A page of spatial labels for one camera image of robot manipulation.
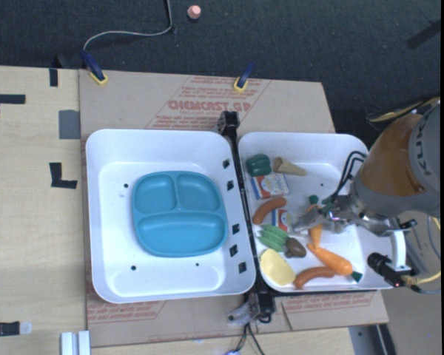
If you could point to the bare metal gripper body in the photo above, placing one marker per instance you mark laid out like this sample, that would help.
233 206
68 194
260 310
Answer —
346 213

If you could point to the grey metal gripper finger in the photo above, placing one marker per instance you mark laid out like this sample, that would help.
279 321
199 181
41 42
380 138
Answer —
306 221
333 226

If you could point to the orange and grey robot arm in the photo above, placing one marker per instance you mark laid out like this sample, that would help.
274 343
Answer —
388 161

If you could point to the small orange carrot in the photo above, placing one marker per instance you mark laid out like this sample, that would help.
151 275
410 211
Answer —
316 235

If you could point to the small white red blue carton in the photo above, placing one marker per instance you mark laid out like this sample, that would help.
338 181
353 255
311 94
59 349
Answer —
281 219

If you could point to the brown mushroom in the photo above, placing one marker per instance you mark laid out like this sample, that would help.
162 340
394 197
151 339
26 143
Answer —
296 248

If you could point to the large orange carrot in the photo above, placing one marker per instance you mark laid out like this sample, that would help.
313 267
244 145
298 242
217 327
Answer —
333 260

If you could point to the green pea pods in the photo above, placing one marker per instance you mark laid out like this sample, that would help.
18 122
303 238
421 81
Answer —
274 237

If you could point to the orange sausage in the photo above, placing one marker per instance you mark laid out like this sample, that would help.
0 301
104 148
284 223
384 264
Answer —
268 210
312 275

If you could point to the large white red blue carton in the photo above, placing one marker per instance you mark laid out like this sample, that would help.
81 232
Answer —
270 186

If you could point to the tan ice cream cone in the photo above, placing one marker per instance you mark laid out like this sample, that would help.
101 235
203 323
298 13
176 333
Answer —
286 167

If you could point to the white plastic tray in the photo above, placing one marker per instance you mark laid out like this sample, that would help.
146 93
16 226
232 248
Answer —
340 154
111 213

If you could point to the thin black rod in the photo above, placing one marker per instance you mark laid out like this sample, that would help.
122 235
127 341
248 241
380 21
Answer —
244 205

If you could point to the green bell pepper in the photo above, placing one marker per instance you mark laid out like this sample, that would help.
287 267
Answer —
258 165

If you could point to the brown cardboard board red print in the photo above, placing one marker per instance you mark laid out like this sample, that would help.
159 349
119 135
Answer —
296 98

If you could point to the blue divided plate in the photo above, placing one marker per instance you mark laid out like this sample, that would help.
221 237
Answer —
179 214

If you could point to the small pink cylinder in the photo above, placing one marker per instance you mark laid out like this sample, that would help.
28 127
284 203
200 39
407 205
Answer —
194 12

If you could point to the black cylinder on white bracket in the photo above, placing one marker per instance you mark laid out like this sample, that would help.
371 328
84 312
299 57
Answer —
386 266

